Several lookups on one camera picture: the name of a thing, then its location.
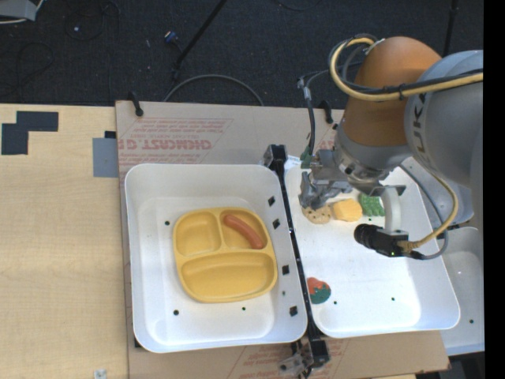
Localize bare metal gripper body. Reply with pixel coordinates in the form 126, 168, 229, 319
309, 149, 391, 197

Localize beige chocolate chip biscuit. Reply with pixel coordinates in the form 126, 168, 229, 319
301, 204, 333, 225

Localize green toy grapes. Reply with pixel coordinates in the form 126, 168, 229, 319
357, 192, 386, 218

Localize thin black rod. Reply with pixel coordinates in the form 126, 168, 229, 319
275, 159, 321, 343

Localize orange-red toy sausage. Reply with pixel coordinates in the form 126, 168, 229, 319
223, 213, 267, 251

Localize red and green toy pizza slice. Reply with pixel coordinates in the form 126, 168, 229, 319
306, 276, 332, 306

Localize white plastic tray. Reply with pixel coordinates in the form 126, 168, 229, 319
124, 163, 309, 354
284, 159, 462, 340

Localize yellow divided plate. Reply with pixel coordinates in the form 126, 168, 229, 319
172, 206, 279, 305

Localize brown cardboard board red print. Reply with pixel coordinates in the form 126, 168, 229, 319
114, 99, 451, 379

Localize black block with thin wires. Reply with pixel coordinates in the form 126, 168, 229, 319
263, 144, 288, 170
306, 338, 331, 368

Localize black cylinder on white bracket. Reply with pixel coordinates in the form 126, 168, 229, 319
353, 185, 410, 258

